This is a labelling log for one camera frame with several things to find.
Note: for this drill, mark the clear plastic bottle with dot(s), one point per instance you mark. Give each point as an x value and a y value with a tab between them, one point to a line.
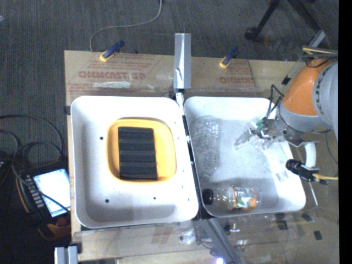
206	144

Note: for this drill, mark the black ribbed foam block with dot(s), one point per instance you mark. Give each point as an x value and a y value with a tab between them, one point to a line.
137	153

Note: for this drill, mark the orange plate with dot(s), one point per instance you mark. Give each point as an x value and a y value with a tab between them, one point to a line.
166	150

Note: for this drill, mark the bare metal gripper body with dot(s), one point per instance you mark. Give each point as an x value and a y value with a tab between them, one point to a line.
275	132

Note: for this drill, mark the bottle orange label black cap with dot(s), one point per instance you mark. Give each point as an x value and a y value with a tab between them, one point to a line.
236	198

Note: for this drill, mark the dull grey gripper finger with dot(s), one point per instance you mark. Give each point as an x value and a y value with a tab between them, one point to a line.
244	137

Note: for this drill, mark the brown cardboard board red print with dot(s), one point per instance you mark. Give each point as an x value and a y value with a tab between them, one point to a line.
123	73

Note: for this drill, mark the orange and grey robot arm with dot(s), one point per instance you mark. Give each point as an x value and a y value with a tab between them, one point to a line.
302	92

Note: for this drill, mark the white plastic tray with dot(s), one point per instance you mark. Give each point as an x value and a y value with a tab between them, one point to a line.
239	172
88	153

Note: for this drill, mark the black cylinder on white bracket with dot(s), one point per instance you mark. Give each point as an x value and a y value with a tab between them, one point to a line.
298	168

